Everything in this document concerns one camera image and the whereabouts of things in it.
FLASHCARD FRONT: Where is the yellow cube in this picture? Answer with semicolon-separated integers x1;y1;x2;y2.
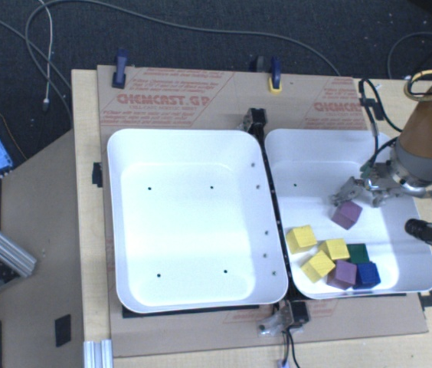
285;225;318;255
317;238;351;262
299;249;336;284

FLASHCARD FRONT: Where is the purple cube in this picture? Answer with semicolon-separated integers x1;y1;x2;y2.
326;259;358;291
330;200;364;231

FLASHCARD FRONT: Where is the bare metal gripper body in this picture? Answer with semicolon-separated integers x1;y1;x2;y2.
365;160;430;199

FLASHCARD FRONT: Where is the green cube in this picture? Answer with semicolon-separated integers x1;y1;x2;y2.
345;242;371;265

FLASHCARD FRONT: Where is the black block with thin wires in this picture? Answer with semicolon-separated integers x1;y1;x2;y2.
244;107;267;134
277;300;311;330

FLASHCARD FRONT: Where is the white plastic tray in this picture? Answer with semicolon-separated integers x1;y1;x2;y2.
263;128;432;301
106;128;290;315

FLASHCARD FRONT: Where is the black cylinder on white bracket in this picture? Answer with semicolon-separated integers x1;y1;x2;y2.
404;189;432;249

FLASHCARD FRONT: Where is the blue cube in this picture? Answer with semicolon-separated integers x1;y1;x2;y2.
352;261;381;291

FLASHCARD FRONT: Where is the brown cardboard board red print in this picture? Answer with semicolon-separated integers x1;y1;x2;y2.
97;64;430;358

